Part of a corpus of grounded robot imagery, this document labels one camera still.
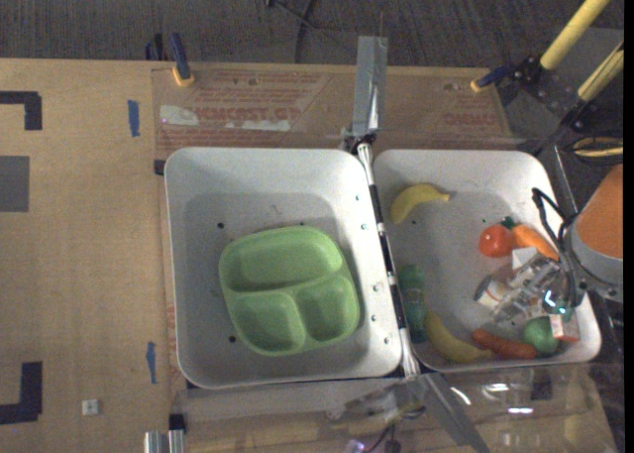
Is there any white plastic tray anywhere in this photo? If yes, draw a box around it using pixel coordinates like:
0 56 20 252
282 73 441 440
370 148 603 375
162 146 404 391

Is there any green can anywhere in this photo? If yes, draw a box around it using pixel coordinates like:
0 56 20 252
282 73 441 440
397 263 430 345

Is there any small white box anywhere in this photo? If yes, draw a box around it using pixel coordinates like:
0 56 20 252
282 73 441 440
511 246 540 273

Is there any orange carrot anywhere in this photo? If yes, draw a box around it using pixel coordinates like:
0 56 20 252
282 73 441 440
471 327 539 361
499 215 561 263

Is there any white and orange can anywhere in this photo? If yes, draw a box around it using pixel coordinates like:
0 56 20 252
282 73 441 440
474 275 511 309

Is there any white and red carton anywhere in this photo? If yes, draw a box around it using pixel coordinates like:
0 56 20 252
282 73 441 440
549 313 581 344

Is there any orange round fruit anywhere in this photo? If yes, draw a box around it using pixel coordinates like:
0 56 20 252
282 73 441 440
477 223 517 260

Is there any green pear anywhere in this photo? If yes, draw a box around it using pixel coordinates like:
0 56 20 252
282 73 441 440
522 316 561 356

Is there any yellow banana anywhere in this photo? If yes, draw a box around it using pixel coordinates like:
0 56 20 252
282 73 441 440
424 310 497 365
388 182 452 226

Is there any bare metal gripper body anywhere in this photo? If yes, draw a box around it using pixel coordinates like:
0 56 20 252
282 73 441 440
492 253 577 324

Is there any green divided plate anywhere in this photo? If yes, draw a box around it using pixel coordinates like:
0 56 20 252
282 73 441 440
218 225 362 358

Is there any brown cardboard board red print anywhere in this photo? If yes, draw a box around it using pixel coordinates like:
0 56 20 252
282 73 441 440
150 60 517 422

